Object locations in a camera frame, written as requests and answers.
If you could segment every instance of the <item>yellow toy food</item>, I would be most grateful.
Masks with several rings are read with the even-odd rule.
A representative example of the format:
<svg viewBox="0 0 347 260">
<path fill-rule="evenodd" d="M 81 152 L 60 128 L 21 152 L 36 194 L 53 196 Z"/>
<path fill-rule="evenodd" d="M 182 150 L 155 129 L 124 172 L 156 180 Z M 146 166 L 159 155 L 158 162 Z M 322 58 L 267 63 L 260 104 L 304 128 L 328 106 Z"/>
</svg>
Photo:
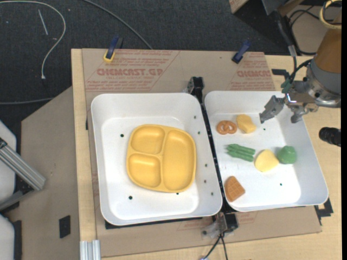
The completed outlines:
<svg viewBox="0 0 347 260">
<path fill-rule="evenodd" d="M 279 164 L 276 155 L 270 150 L 266 149 L 259 153 L 254 162 L 257 170 L 261 172 L 269 171 Z"/>
<path fill-rule="evenodd" d="M 241 114 L 236 117 L 237 126 L 245 133 L 251 133 L 256 130 L 256 125 L 253 123 L 249 115 Z"/>
</svg>

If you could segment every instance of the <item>robotic arm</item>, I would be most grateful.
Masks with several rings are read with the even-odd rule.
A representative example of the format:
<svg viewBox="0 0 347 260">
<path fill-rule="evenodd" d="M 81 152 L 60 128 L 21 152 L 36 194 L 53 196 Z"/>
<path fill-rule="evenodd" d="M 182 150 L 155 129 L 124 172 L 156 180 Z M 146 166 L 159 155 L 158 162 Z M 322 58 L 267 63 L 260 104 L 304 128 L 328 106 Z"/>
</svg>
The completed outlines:
<svg viewBox="0 0 347 260">
<path fill-rule="evenodd" d="M 292 123 L 300 121 L 309 112 L 316 112 L 319 107 L 341 108 L 342 9 L 333 23 L 328 23 L 324 18 L 325 9 L 340 1 L 324 3 L 319 18 L 328 31 L 315 56 L 299 65 L 282 84 L 284 97 L 271 97 L 265 110 L 259 114 L 261 123 L 280 113 L 284 105 L 293 112 Z M 302 81 L 295 81 L 295 74 L 302 67 L 307 67 L 306 76 Z M 338 129 L 324 127 L 319 136 L 322 140 L 341 146 Z"/>
</svg>

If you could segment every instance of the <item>yellow plate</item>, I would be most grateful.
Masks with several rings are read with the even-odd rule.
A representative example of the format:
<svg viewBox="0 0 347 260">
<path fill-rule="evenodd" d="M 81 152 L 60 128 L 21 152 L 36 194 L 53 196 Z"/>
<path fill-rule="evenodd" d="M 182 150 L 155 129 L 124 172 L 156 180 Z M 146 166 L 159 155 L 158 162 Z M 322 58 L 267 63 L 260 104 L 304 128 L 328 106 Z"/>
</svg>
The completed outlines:
<svg viewBox="0 0 347 260">
<path fill-rule="evenodd" d="M 177 128 L 141 125 L 131 133 L 126 169 L 130 179 L 143 188 L 182 192 L 195 178 L 194 140 Z"/>
</svg>

